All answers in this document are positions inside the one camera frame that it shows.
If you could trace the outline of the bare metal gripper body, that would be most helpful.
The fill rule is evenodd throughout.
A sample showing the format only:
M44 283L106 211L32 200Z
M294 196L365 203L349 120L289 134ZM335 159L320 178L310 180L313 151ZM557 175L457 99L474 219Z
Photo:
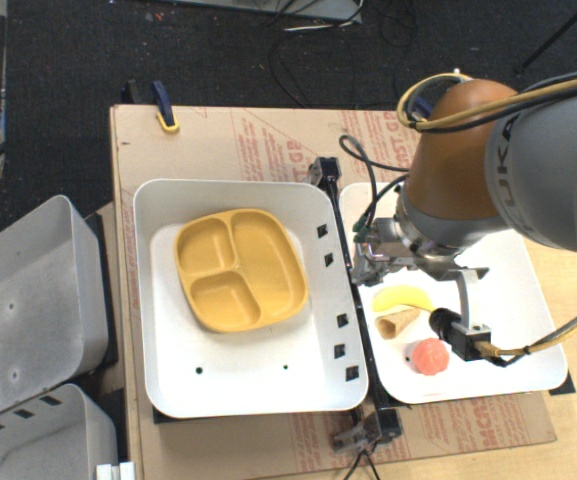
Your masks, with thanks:
M376 218L354 241L351 279L357 286L375 286L402 269L421 270L437 281L454 280L463 269L456 262L462 249L427 238L407 220Z

